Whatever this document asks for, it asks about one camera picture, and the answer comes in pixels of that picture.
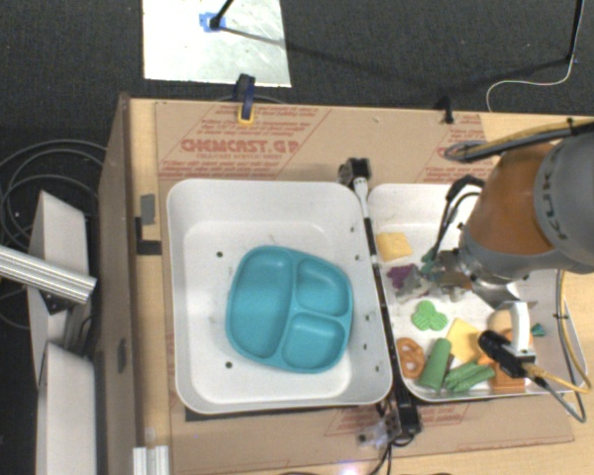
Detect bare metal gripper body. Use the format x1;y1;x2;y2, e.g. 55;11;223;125
431;250;521;312

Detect purple grapes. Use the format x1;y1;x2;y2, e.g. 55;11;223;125
387;263;420;287

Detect white plastic tray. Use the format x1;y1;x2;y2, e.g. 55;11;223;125
367;182;591;404
165;178;395;415

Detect green lettuce leaf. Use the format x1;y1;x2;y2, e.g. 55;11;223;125
411;299;449;333

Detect yellow square cracker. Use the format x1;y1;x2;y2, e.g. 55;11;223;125
375;232;413;262

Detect thin black and white rod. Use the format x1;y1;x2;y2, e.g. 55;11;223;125
354;177;408;408

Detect beige doughnut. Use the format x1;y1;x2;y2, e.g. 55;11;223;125
486;309;515;343

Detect yellow cheese slice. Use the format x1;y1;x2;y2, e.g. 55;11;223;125
445;318;484;364

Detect brown pretzel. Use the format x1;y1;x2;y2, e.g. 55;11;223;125
395;337;426;379

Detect green cylinder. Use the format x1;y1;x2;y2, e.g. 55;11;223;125
416;337;452;391

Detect green bean pods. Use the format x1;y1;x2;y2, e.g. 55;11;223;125
443;362;497;393

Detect orange block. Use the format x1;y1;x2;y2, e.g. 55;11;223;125
488;363;527;393

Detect blue divided plate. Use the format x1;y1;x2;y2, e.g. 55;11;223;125
224;244;354;375

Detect brown cardboard board red print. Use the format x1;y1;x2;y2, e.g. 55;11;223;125
152;99;575;457

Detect black block with thin wires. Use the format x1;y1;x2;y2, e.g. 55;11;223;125
339;155;372;187
375;398;424;445

